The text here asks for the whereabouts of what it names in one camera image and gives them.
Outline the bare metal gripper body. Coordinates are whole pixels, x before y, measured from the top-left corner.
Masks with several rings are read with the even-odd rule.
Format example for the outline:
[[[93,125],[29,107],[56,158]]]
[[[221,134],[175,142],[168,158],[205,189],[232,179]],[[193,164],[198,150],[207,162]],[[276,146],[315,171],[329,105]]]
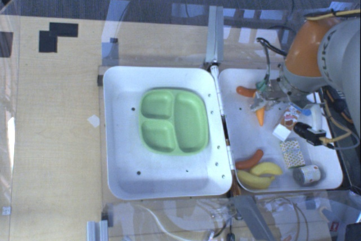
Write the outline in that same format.
[[[269,79],[262,87],[261,98],[266,102],[289,103],[291,84],[285,78]]]

